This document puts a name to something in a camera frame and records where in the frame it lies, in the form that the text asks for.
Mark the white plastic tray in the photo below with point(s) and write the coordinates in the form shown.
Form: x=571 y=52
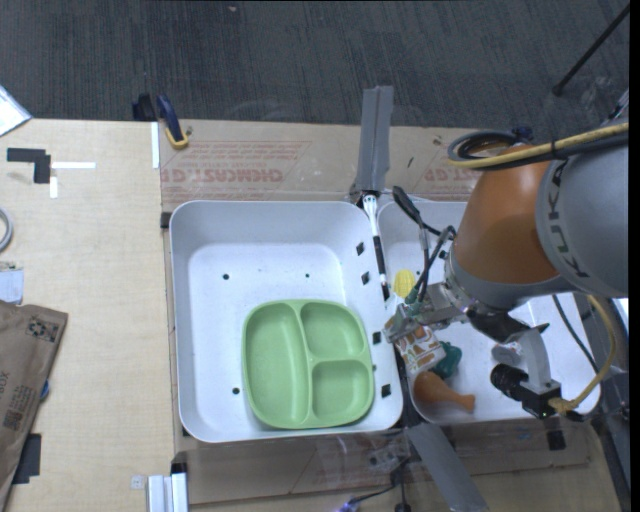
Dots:
x=210 y=320
x=500 y=405

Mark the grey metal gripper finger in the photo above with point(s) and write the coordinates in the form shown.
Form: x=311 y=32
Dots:
x=411 y=311
x=397 y=327

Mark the yellow corn cob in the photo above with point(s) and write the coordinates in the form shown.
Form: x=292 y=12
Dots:
x=403 y=284

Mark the brown paper bag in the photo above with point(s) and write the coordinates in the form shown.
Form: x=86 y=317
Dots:
x=25 y=360

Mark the teal toy figure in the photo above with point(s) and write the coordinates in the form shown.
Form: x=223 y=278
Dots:
x=449 y=357

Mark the brown cardboard board red print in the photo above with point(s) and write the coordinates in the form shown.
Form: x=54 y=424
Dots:
x=240 y=165

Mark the thin black and white rod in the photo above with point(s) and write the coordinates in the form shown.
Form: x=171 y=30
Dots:
x=378 y=245

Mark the black cylinder on white bracket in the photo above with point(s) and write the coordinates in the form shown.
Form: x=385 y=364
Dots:
x=532 y=360

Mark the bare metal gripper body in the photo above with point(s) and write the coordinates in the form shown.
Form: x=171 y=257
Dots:
x=442 y=305

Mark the orange chicken drumstick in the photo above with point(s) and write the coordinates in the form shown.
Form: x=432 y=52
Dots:
x=435 y=390

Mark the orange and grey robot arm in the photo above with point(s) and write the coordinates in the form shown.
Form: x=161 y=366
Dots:
x=505 y=235

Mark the green divided plate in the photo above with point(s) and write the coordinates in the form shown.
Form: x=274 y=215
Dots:
x=272 y=360

